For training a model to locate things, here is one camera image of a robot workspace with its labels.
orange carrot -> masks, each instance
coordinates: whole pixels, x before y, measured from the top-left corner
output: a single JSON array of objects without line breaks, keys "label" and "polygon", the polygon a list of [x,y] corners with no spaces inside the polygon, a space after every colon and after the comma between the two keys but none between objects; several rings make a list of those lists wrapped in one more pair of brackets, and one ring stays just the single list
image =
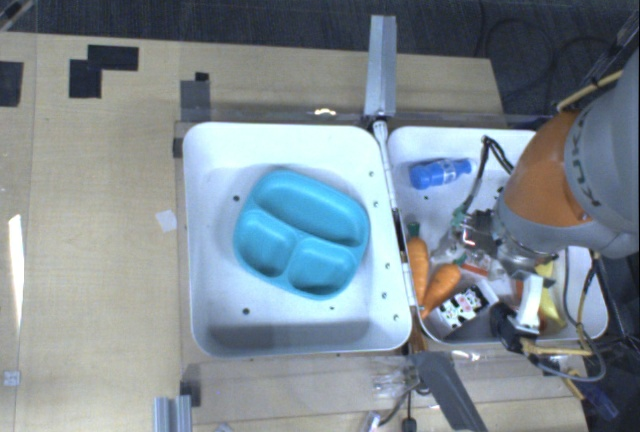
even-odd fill
[{"label": "orange carrot", "polygon": [[429,250],[427,244],[418,235],[420,224],[412,222],[409,224],[410,238],[407,241],[407,256],[413,276],[413,288],[416,291],[418,303],[422,302],[427,289],[427,279],[429,277]]},{"label": "orange carrot", "polygon": [[422,306],[424,309],[420,313],[420,316],[424,320],[429,313],[445,300],[447,300],[456,285],[460,282],[461,274],[460,267],[454,263],[446,263],[440,265],[438,271],[433,275],[427,291],[424,294],[422,300]]}]

blue plastic bottle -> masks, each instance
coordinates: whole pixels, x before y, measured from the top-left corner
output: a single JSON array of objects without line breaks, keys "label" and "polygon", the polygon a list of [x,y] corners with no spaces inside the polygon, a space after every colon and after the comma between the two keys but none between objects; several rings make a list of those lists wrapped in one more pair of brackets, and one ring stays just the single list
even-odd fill
[{"label": "blue plastic bottle", "polygon": [[461,160],[436,160],[425,164],[414,165],[409,170],[411,185],[418,189],[446,185],[457,180],[461,174],[470,174],[473,164],[468,158]]}]

